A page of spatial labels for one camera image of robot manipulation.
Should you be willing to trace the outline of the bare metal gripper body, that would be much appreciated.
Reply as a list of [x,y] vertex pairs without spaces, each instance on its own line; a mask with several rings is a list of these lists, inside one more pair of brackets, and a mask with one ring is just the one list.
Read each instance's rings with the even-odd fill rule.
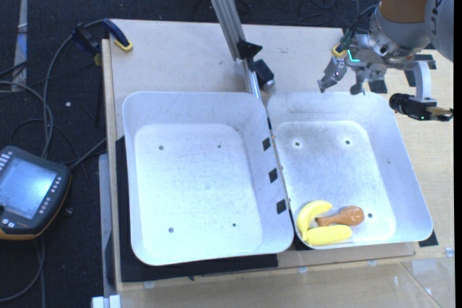
[[406,48],[382,35],[356,34],[345,60],[355,68],[404,69],[418,52],[418,48]]

